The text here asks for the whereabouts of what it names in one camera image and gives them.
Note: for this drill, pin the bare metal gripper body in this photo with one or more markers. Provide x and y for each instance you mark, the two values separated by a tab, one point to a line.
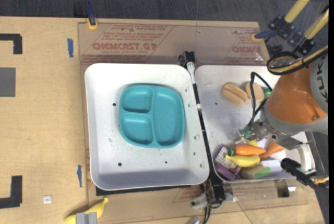
261	132

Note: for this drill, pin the brown cardboard board red print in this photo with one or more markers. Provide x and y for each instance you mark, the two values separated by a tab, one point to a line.
167	42

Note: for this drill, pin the teal divided plate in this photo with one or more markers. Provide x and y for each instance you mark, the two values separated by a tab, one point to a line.
167	116

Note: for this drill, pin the tan and green sandwich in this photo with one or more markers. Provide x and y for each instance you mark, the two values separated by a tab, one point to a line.
254	172

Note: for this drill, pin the white plastic tray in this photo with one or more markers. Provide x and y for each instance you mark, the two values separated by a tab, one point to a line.
104	113
221	123

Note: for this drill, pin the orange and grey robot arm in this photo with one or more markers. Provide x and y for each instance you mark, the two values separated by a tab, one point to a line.
292	103

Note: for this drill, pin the small white square tile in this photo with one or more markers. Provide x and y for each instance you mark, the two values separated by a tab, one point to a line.
47	199

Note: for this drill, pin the yellow banana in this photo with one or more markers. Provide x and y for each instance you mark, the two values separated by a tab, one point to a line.
96	208
244	160

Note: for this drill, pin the orange carrot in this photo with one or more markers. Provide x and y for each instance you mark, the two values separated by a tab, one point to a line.
249	150

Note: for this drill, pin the purple block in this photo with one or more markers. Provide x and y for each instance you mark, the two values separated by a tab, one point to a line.
224	172

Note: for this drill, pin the thin black and white rod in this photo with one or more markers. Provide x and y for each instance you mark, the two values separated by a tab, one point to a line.
201	118

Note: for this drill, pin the black cylinder on white bracket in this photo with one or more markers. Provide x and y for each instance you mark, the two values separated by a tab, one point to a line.
305	156

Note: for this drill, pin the orange cone-shaped toy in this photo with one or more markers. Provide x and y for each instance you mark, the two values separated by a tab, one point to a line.
274	148

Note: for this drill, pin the small yellow toy piece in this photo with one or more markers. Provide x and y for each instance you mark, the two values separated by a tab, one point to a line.
252	142

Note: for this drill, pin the colourful printed carton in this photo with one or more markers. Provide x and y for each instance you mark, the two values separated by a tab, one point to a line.
224	158

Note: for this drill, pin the tan bread roll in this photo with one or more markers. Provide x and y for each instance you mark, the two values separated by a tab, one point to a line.
259	92
234	93

